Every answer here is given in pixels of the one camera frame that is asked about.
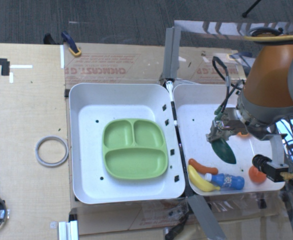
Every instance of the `toy banana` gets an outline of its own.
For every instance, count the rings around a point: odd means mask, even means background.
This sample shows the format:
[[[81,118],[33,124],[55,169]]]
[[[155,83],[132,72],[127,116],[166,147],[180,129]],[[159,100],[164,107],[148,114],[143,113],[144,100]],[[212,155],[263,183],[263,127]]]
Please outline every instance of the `toy banana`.
[[[206,181],[204,178],[202,178],[196,169],[192,165],[187,166],[188,171],[188,177],[190,181],[200,190],[204,192],[211,192],[214,190],[220,190],[221,188],[219,186],[215,186],[212,183]]]

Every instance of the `cardboard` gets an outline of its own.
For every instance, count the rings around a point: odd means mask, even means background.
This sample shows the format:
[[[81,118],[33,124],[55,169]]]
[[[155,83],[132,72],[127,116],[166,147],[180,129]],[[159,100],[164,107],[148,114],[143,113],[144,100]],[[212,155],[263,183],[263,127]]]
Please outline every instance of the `cardboard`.
[[[128,44],[78,43],[82,54],[74,57],[64,45],[65,88],[80,83],[156,84],[161,79],[165,47]],[[223,84],[212,66],[213,56],[228,68],[231,81],[246,79],[242,62],[230,57],[236,50],[180,47],[177,78],[199,84]]]
[[[0,43],[0,58],[15,67],[32,66],[10,68],[13,82],[0,67],[0,198],[10,210],[0,239],[56,240],[51,222],[66,221],[70,211],[69,166],[42,166],[35,147],[47,135],[67,138],[60,46]],[[64,148],[48,141],[40,155],[57,162]]]

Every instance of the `toy bottle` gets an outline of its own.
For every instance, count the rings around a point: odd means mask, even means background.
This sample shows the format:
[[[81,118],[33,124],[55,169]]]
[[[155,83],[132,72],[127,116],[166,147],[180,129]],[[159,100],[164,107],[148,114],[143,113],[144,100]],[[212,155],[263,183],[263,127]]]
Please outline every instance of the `toy bottle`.
[[[217,175],[212,175],[211,173],[206,173],[204,179],[208,182],[214,182],[221,188],[233,188],[236,190],[243,189],[245,185],[245,179],[241,176],[233,176],[226,173],[219,173]]]

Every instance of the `blue clamp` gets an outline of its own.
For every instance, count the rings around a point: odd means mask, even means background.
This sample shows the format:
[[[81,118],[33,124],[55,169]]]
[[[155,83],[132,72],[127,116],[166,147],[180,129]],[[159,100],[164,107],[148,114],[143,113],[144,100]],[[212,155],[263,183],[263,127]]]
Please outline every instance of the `blue clamp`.
[[[73,41],[72,37],[68,34],[68,32],[63,31],[61,36],[65,42],[69,45],[69,51],[75,57],[79,57],[81,55],[81,50],[77,47],[76,43]]]

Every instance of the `green plate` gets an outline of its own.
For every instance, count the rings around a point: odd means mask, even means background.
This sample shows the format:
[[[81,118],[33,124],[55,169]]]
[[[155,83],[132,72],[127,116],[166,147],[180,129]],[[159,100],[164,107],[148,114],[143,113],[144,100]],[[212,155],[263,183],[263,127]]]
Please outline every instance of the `green plate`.
[[[106,170],[117,179],[155,178],[168,167],[165,136],[151,120],[111,121],[103,130],[102,152]]]

